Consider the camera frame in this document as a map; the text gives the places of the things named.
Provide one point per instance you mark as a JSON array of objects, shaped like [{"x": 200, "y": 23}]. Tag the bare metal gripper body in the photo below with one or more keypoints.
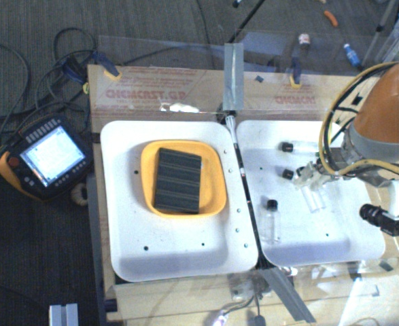
[{"x": 333, "y": 161}]

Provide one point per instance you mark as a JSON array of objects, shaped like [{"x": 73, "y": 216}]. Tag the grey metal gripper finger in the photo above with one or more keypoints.
[
  {"x": 306, "y": 175},
  {"x": 325, "y": 181}
]

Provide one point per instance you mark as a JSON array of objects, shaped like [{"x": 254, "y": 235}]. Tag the clear bottle with black cap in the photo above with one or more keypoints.
[
  {"x": 297, "y": 146},
  {"x": 270, "y": 221},
  {"x": 288, "y": 174},
  {"x": 314, "y": 199}
]

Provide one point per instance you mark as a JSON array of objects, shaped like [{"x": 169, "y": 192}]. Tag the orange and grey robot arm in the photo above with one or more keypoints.
[{"x": 379, "y": 107}]

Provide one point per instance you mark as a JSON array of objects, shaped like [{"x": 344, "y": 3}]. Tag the white plastic tray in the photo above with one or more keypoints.
[
  {"x": 308, "y": 239},
  {"x": 172, "y": 246}
]

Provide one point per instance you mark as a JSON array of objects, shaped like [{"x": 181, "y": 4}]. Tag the thin black and white rod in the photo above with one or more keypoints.
[{"x": 245, "y": 189}]

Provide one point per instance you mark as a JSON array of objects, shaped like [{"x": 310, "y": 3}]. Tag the yellow plate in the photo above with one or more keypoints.
[{"x": 216, "y": 185}]

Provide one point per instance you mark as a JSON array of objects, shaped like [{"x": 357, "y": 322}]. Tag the blue plastic bottle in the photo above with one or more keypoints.
[{"x": 352, "y": 55}]

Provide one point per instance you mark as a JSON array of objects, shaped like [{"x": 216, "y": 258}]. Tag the small white and red can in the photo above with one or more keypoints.
[{"x": 304, "y": 39}]

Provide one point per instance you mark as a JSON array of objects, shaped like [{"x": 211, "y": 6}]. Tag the black striped rectangular pad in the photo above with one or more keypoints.
[{"x": 178, "y": 181}]

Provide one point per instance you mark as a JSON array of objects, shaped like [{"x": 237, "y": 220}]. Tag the brown cardboard board, red print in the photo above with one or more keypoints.
[{"x": 199, "y": 90}]

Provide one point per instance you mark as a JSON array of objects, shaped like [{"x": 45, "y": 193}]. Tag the orange sausage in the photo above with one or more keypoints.
[{"x": 331, "y": 18}]

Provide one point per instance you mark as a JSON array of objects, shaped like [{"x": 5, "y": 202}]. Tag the black cylinder on white bracket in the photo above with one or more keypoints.
[{"x": 377, "y": 216}]

